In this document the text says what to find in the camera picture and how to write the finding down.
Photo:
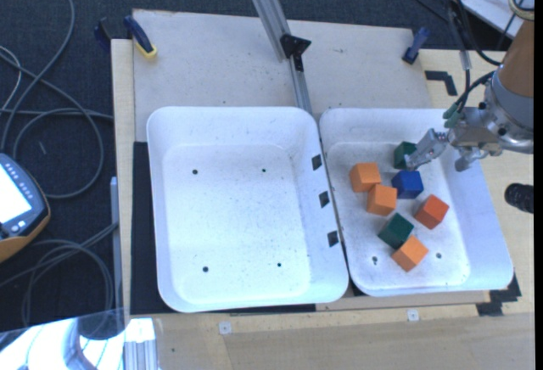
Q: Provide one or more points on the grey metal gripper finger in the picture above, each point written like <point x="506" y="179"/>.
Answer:
<point x="426" y="147"/>
<point x="466" y="158"/>

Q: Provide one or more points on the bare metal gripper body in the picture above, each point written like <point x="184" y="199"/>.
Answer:
<point x="477" y="132"/>

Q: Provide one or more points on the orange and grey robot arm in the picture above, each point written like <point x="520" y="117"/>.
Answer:
<point x="519" y="71"/>

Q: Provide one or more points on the dark green cube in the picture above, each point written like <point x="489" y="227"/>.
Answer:
<point x="399" y="154"/>
<point x="395" y="231"/>

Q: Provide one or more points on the blue cube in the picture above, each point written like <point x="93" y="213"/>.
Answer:
<point x="408" y="185"/>

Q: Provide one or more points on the dark orange cube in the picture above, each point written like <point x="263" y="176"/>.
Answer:
<point x="432" y="212"/>

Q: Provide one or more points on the white plastic tray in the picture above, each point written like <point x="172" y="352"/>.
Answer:
<point x="458" y="249"/>
<point x="237" y="211"/>

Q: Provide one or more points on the pale flat board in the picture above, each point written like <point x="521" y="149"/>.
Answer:
<point x="212" y="71"/>

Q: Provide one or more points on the black cylinder on white bracket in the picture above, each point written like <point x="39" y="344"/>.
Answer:
<point x="521" y="196"/>

